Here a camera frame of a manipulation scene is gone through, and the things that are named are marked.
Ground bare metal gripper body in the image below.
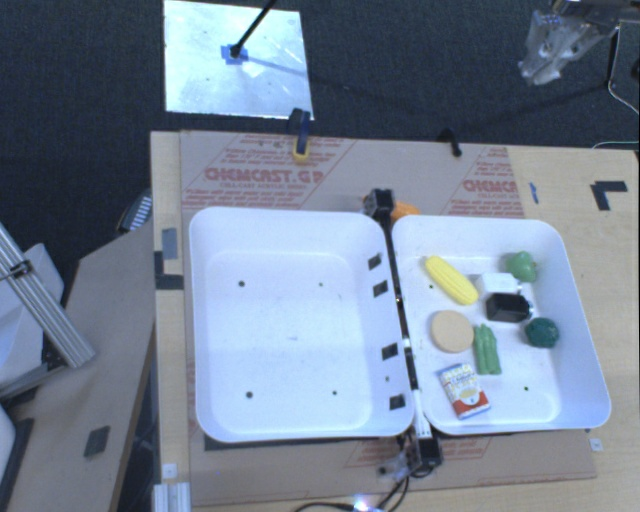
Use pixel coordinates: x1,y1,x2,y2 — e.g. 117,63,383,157
548,0,640,29

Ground orange round toy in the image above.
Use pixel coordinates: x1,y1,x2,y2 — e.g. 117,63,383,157
389,199,422,224

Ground light green pepper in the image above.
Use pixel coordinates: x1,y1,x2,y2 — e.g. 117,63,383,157
503,250,540,284

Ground brown cardboard board red print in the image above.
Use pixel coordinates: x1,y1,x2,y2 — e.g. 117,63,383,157
177,130,599,507

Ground white carton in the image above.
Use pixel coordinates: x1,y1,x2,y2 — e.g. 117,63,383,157
480,272,523,299

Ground yellow corn cob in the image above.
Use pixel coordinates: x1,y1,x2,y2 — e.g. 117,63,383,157
424,255,480,306

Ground black carton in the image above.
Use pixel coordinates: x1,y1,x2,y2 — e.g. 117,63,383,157
484,293,534,324

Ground thin black and white rod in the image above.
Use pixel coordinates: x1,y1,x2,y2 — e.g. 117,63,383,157
378,213,432,442

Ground dark green broccoli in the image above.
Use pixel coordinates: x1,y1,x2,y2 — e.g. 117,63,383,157
523,317,561,349

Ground tan round biscuit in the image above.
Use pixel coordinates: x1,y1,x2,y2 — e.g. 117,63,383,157
430,310,475,355

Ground green asparagus bundle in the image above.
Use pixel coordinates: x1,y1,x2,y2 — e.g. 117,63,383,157
472,323,503,377

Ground white plastic tray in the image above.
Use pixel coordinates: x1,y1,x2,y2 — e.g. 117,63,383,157
391,214,613,436
188,206,417,444

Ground red and white soup packet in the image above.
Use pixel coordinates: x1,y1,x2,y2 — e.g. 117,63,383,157
438,363,492,421

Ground black block with thin wires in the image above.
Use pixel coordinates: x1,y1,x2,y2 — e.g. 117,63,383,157
377,433,445,482
362,188,397,219

